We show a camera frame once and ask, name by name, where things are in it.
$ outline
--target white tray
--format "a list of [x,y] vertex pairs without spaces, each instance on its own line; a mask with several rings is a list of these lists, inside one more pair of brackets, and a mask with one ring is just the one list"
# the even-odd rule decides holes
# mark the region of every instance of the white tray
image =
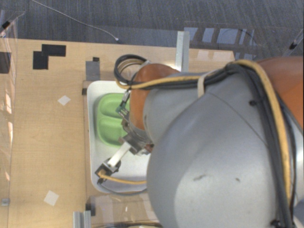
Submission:
[[[117,147],[108,146],[101,142],[96,132],[97,106],[100,98],[108,93],[123,93],[124,90],[116,85],[115,81],[95,81],[87,89],[87,104],[89,116],[90,163],[91,181],[94,187],[102,192],[108,192],[97,185],[98,176],[95,171],[106,159],[111,158],[118,150]],[[150,155],[137,156],[128,152],[122,158],[119,171],[112,176],[127,180],[141,181],[146,179],[147,166]],[[116,192],[140,191],[146,185],[127,185],[107,180],[103,185]]]

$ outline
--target wooden table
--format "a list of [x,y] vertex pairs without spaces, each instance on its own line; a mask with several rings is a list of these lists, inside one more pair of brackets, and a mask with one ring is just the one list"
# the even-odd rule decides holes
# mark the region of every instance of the wooden table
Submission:
[[[33,70],[33,51],[41,51],[42,44],[66,45],[66,56],[49,57],[48,70]],[[174,65],[175,52],[168,47],[18,40],[9,228],[68,228],[73,212],[85,209],[86,61],[99,57],[101,79],[113,80],[114,62],[121,55]],[[232,52],[199,49],[191,49],[189,57],[190,71],[210,71],[234,59]],[[57,100],[65,95],[71,100],[63,106]],[[49,190],[59,195],[54,206],[44,202]]]

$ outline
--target yellow cable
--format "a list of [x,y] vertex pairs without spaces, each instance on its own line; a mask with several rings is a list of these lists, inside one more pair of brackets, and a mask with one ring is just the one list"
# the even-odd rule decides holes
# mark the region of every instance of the yellow cable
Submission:
[[[198,80],[199,78],[200,78],[200,76],[178,76],[178,77],[160,78],[160,79],[155,79],[155,80],[151,80],[148,82],[144,82],[144,83],[141,83],[138,85],[132,85],[131,89],[142,89],[145,87],[150,87],[150,86],[163,84],[163,83],[182,82],[182,81],[187,81],[187,80]],[[122,89],[130,89],[129,85],[123,85],[117,79],[116,79],[116,83]]]
[[283,115],[281,112],[280,104],[277,100],[275,91],[272,87],[272,84],[264,71],[264,69],[256,62],[248,61],[248,60],[238,60],[234,62],[239,65],[245,65],[251,69],[253,69],[260,77],[262,84],[264,86],[265,92],[267,94],[272,112],[274,114],[276,131],[278,133],[280,148],[281,148],[281,158],[283,165],[283,175],[284,175],[284,183],[285,183],[285,191],[287,200],[290,204],[291,201],[291,163],[289,156],[289,148],[288,148],[288,140],[286,135],[286,128],[283,119]]
[[115,182],[119,182],[119,183],[124,183],[124,184],[130,184],[130,185],[141,185],[141,184],[146,184],[147,181],[146,180],[138,180],[138,181],[134,181],[134,180],[125,180],[125,179],[120,179],[120,178],[116,178],[116,177],[111,177],[108,175],[103,175],[103,174],[99,174],[98,175],[100,178],[103,179],[108,179],[110,181],[115,181]]

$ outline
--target gray carpet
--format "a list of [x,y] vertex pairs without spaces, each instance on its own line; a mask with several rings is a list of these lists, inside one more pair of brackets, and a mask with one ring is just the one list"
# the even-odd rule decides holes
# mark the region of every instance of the gray carpet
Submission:
[[[37,1],[106,29],[124,44],[174,47],[178,30],[192,29],[199,34],[205,28],[255,29],[254,36],[247,34],[262,38],[259,51],[252,54],[260,58],[281,55],[303,28],[304,0]],[[26,12],[19,22],[20,38],[115,43],[109,35],[29,0],[0,0],[0,10]],[[240,50],[244,45],[233,46],[225,40],[219,42],[219,38],[204,43],[198,38],[200,35],[194,37],[191,47],[232,49],[240,51],[240,57],[248,54]],[[302,54],[303,42],[293,52]]]

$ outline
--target green divided tray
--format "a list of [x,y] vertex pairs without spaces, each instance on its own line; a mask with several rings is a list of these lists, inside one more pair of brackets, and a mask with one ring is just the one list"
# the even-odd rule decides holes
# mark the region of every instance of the green divided tray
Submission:
[[[121,103],[122,98],[123,94],[106,94],[100,99],[97,108],[97,133],[99,139],[113,147],[121,146],[118,139],[127,134],[121,125],[122,117],[116,112],[116,108]],[[126,105],[126,109],[130,109],[129,102]]]

